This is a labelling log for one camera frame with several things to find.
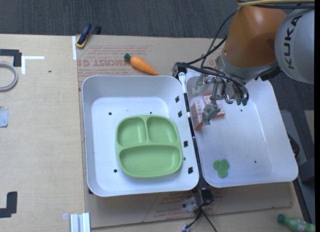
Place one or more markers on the green plastic bottle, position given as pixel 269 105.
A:
pixel 295 224

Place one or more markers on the brown cardboard board, red print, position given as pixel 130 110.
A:
pixel 112 60

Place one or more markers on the white plastic tray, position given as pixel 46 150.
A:
pixel 250 138
pixel 105 125

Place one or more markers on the orange and white carton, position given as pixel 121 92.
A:
pixel 197 115
pixel 220 112

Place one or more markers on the green clover-shaped flat piece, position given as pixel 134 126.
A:
pixel 221 167

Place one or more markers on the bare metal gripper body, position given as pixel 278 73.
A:
pixel 226 88

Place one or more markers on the green divided plate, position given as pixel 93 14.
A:
pixel 150 159

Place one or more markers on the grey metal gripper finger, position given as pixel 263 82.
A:
pixel 206 117
pixel 215 109

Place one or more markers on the thin black and white rod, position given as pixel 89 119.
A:
pixel 192 128

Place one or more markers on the grey tape roll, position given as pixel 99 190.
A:
pixel 15 75

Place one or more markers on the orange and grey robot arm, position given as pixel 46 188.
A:
pixel 252 38

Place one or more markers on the orange carrot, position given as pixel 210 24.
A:
pixel 142 65

